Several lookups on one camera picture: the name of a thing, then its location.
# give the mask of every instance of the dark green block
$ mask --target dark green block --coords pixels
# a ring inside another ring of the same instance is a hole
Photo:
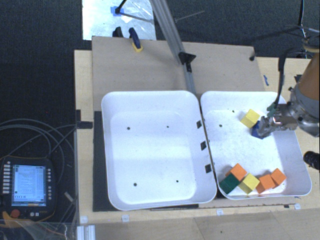
[[[229,194],[239,185],[239,183],[240,181],[230,173],[223,181],[219,182],[219,186],[224,193]]]

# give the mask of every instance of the orange cube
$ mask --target orange cube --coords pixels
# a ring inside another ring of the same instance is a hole
[[[243,167],[240,164],[237,163],[230,171],[226,173],[225,176],[228,176],[229,174],[233,174],[233,176],[236,177],[238,181],[242,181],[243,178],[246,176],[247,171],[243,169]]]
[[[263,191],[266,191],[268,189],[273,189],[276,187],[276,184],[270,174],[260,177],[259,181],[260,181],[259,185],[256,186],[256,190],[258,191],[259,194],[261,194]]]
[[[287,178],[278,168],[271,173],[271,177],[275,183],[275,186],[278,187],[284,180]]]

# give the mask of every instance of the red knob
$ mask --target red knob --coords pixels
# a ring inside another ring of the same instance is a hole
[[[18,209],[13,209],[10,213],[11,218],[17,219],[20,216],[20,211]]]

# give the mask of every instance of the empty white tray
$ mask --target empty white tray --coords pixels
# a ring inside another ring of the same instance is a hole
[[[240,122],[253,109],[261,116],[274,102],[275,92],[208,91],[201,97],[201,108],[218,183],[239,163],[256,177],[279,168],[287,179],[278,187],[249,195],[236,187],[229,199],[304,196],[311,191],[312,183],[294,131],[275,131],[259,139],[251,136],[251,129]]]
[[[123,211],[206,203],[217,186],[199,102],[188,91],[102,100],[108,196]]]

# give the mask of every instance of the black floor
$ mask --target black floor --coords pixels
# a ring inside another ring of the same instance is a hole
[[[283,33],[298,23],[301,0],[167,1],[177,18],[205,10],[177,23],[183,41],[254,46],[262,57],[301,49],[300,30]],[[0,122],[28,118],[53,127],[75,124],[74,50],[91,49],[91,42],[82,40],[82,0],[0,0],[0,8]],[[303,24],[319,29],[319,14],[320,0],[305,0]],[[159,27],[156,35],[163,39]],[[29,136],[34,135],[27,130],[0,132],[0,156]],[[40,156],[45,148],[39,142],[19,154]],[[52,222],[59,222],[70,204],[64,193],[76,196],[73,153],[64,149]],[[59,170],[59,154],[55,164]],[[71,221],[72,212],[63,220]]]

